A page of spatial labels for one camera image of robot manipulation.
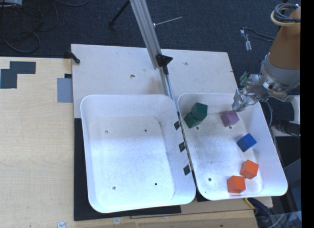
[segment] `black clamp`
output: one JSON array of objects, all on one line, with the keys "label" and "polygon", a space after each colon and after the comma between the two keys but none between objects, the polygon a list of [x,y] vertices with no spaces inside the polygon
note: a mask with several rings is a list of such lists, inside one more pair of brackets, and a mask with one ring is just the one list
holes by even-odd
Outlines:
[{"label": "black clamp", "polygon": [[169,64],[170,61],[173,60],[173,58],[159,53],[156,55],[156,60],[157,60],[158,66],[162,67],[164,74],[169,74],[167,64]]},{"label": "black clamp", "polygon": [[71,51],[65,51],[64,58],[72,58],[76,64],[80,63],[80,60]]}]

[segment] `wooden table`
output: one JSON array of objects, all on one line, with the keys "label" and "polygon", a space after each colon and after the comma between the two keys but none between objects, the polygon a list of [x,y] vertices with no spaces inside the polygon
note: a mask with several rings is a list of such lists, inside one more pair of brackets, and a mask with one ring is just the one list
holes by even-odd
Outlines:
[{"label": "wooden table", "polygon": [[[57,78],[71,74],[70,59],[0,57],[36,62],[35,74],[18,74],[17,88],[0,89],[1,227],[257,228],[243,199],[182,205],[180,214],[74,221],[74,109],[58,103]],[[259,198],[268,207],[270,197]]]}]

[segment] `orange cube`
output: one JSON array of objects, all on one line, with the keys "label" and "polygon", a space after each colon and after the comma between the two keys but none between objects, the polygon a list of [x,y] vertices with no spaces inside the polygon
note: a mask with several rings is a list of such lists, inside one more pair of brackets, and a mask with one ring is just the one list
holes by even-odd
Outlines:
[{"label": "orange cube", "polygon": [[259,170],[259,165],[251,160],[246,160],[242,163],[240,175],[245,178],[252,179],[257,175],[257,171]]},{"label": "orange cube", "polygon": [[246,189],[243,176],[233,175],[227,179],[228,192],[241,193]]}]

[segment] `dark green block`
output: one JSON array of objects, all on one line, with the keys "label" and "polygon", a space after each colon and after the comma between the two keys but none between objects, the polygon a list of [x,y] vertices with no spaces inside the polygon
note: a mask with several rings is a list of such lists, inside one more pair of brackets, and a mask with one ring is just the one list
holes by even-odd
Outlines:
[{"label": "dark green block", "polygon": [[192,113],[188,113],[184,117],[184,121],[186,122],[189,128],[196,127],[198,124],[201,123],[200,120],[196,120],[195,118],[192,117]]},{"label": "dark green block", "polygon": [[199,102],[196,102],[192,107],[192,118],[202,121],[207,116],[208,106]]}]

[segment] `block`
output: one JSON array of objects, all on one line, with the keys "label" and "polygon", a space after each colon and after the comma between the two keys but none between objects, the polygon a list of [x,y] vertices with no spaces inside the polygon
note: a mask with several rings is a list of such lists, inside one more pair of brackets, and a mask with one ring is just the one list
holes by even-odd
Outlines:
[{"label": "block", "polygon": [[256,140],[253,136],[248,133],[247,135],[243,136],[236,144],[241,148],[243,152],[247,151],[250,147],[252,147],[256,143]]},{"label": "block", "polygon": [[188,113],[185,117],[184,117],[184,121],[186,122],[187,126],[189,128],[193,128],[196,127],[198,124],[201,123],[200,120],[196,120],[192,117],[192,113]]},{"label": "block", "polygon": [[192,117],[195,120],[202,121],[207,116],[207,108],[208,106],[199,102],[196,102],[192,107]]},{"label": "block", "polygon": [[234,110],[225,111],[220,116],[220,118],[221,118],[222,122],[224,123],[225,127],[235,125],[240,120],[236,114],[236,111],[234,111]]},{"label": "block", "polygon": [[252,179],[257,175],[258,170],[259,164],[251,160],[246,160],[244,163],[242,163],[240,175],[244,176],[245,178]]},{"label": "block", "polygon": [[246,189],[243,176],[233,175],[227,179],[228,192],[241,193]]}]

